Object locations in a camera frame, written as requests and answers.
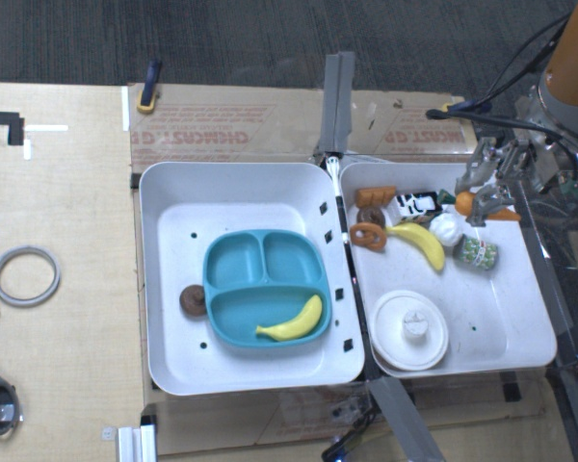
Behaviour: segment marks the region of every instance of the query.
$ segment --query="light wood surface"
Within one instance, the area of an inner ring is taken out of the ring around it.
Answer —
[[[13,436],[0,440],[0,462],[115,461],[115,442],[104,440],[103,430],[109,428],[111,438],[111,428],[138,426],[144,408],[130,144],[120,88],[0,84],[0,111],[19,112],[27,125],[68,127],[29,134],[29,161],[22,147],[7,146],[0,127],[0,252],[45,246],[63,272],[58,292],[38,307],[0,303],[0,374],[15,385],[24,415]],[[22,258],[5,269],[2,282],[15,295],[32,295],[49,273],[44,262]],[[437,426],[433,436],[450,461],[572,460],[545,380],[539,395],[536,415]],[[429,424],[436,415],[429,411]],[[316,461],[329,442],[161,460]],[[362,459],[406,460],[389,435],[364,445]]]

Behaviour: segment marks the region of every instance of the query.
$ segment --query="banana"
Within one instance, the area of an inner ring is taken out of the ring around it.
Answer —
[[[401,222],[395,226],[385,226],[388,234],[393,234],[417,245],[435,270],[443,269],[445,252],[437,237],[416,222]]]
[[[322,312],[321,298],[319,295],[313,295],[293,319],[269,327],[257,325],[255,334],[264,334],[276,341],[299,339],[315,328]]]

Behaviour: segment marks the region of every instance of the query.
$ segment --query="white plastic tray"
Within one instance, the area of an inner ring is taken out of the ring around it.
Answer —
[[[140,198],[148,363],[162,390],[187,396],[330,385],[359,375],[364,345],[333,187],[322,169],[161,163],[144,173]],[[236,347],[220,339],[206,317],[181,311],[181,291],[202,282],[208,246],[246,229],[295,231],[315,245],[331,295],[331,323],[323,335],[298,346]]]
[[[456,178],[463,172],[464,165],[457,164],[350,165],[340,179],[348,223],[356,222],[357,189],[395,185],[397,193],[440,189],[453,193]],[[383,252],[353,246],[367,318],[381,296],[410,290],[428,297],[447,322],[448,350],[428,370],[401,371],[376,353],[379,365],[390,375],[419,377],[541,367],[556,354],[556,337],[519,223],[489,220],[484,228],[463,224],[464,234],[497,244],[499,260],[493,269],[467,268],[446,250],[445,268],[439,274],[416,247],[394,236],[387,239]]]

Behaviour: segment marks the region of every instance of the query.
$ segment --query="gray ring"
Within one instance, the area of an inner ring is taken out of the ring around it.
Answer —
[[[5,251],[2,255],[0,255],[0,272],[2,272],[2,268],[14,257],[30,254],[38,255],[39,257],[42,257],[47,262],[49,262],[49,265],[54,270],[54,280],[43,293],[30,299],[20,299],[18,297],[8,295],[0,286],[0,297],[2,298],[3,301],[10,304],[11,306],[17,306],[20,308],[29,308],[31,306],[41,304],[56,292],[56,290],[58,289],[58,285],[60,284],[60,266],[58,265],[58,260],[56,260],[56,257],[54,257],[45,248],[41,246],[34,246],[33,244],[16,246],[14,248],[11,248],[10,250]]]

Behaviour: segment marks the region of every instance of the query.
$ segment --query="carrot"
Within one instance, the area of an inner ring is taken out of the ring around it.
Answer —
[[[471,206],[473,204],[473,199],[475,194],[473,192],[460,192],[456,195],[456,202],[454,207],[463,216],[469,216],[471,214]],[[511,211],[510,209],[503,208],[499,212],[493,214],[488,214],[486,219],[489,220],[520,220],[520,214]]]

